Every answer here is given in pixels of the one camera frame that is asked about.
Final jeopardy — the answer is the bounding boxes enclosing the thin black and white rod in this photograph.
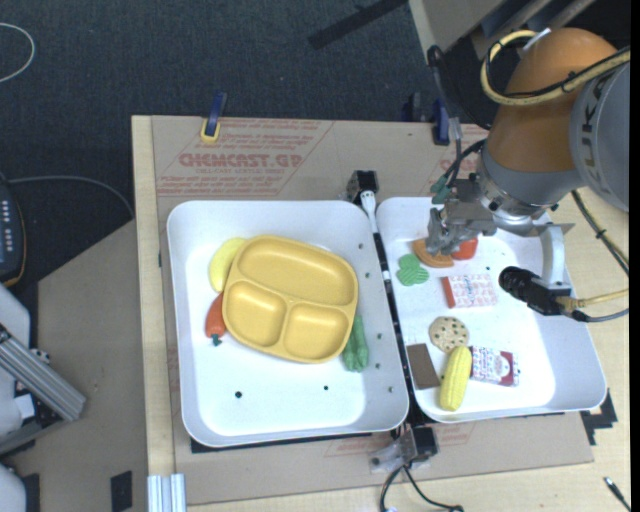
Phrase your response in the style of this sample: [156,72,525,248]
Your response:
[360,191,420,427]

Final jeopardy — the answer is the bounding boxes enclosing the orange pizza slice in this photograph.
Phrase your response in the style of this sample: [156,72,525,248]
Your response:
[411,238,456,270]

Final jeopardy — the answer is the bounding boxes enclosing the yellow divided plate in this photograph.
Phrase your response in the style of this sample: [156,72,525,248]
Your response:
[221,234,360,365]

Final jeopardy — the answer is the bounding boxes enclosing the white plastic tray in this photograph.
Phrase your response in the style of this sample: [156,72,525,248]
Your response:
[374,196,608,424]
[166,199,411,448]

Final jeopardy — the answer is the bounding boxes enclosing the brown flat rectangle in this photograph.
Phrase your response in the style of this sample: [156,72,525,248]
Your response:
[405,342,442,390]

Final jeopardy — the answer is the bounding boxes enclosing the green broccoli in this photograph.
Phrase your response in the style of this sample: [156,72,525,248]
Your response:
[396,253,430,287]

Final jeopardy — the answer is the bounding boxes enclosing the yellow corn cob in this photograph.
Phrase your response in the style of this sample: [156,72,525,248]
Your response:
[438,344,474,413]

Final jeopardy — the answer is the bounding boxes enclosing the brown cardboard board, red print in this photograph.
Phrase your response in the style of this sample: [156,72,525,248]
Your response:
[149,115,596,506]

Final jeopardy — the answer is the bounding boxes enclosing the red and white packet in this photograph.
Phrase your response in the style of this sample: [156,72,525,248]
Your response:
[440,272,500,310]

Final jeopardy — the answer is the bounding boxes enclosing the red and white carton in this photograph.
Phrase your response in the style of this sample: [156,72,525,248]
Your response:
[467,344,521,388]

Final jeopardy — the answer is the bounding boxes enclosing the yellow banana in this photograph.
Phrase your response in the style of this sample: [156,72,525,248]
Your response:
[208,237,248,294]

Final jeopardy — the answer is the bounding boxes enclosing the red cup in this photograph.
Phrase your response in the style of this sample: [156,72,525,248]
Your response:
[451,236,480,261]

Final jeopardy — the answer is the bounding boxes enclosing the black cylinder on white bracket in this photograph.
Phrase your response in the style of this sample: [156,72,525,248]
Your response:
[498,223,574,317]

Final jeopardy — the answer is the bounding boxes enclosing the orange carrot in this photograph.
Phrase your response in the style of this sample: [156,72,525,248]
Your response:
[204,291,229,348]

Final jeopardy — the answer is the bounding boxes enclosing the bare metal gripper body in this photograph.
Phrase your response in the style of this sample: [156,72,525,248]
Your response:
[443,177,551,237]

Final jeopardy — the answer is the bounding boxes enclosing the tan chocolate chip biscuit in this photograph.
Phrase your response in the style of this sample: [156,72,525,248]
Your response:
[428,315,471,355]

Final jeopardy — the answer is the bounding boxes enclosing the green pea pod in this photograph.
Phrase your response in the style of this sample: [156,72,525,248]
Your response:
[341,313,371,374]

